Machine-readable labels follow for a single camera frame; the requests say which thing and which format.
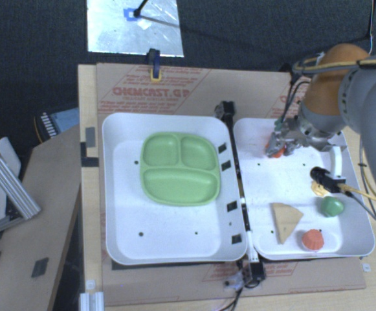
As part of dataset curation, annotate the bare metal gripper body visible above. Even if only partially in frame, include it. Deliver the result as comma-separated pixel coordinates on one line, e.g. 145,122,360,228
274,120,335,150

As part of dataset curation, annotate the orange toy carrot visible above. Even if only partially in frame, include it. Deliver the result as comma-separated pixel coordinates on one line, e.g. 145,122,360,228
265,144,286,159

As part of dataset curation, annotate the white plastic tray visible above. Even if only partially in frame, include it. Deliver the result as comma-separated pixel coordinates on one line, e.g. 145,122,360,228
232,117,376,261
102,111,249,266

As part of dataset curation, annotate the thin black and white rod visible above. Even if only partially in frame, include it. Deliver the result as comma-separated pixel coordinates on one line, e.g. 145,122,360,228
223,115,257,262

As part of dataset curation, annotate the yellow toy food piece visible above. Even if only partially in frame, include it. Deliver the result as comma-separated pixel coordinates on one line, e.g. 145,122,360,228
311,179,328,198

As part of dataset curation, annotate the tan pizza slice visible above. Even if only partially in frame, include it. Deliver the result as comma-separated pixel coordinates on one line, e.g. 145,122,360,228
270,202,305,246

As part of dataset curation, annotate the green toy pepper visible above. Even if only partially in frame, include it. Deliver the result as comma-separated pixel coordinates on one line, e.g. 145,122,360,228
320,196,345,218

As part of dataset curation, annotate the orange ribbed toy cupcake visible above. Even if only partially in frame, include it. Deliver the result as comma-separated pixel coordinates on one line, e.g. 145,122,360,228
301,228,325,252

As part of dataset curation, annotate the green divided plate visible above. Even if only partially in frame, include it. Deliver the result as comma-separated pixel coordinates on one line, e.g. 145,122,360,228
139,132,222,207

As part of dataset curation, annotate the brown cardboard board, red print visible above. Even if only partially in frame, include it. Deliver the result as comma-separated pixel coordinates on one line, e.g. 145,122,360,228
95,62,368,307

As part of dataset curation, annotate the black block with thin wires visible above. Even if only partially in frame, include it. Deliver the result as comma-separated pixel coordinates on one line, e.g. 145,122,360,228
214,100,236,120
238,260,267,288

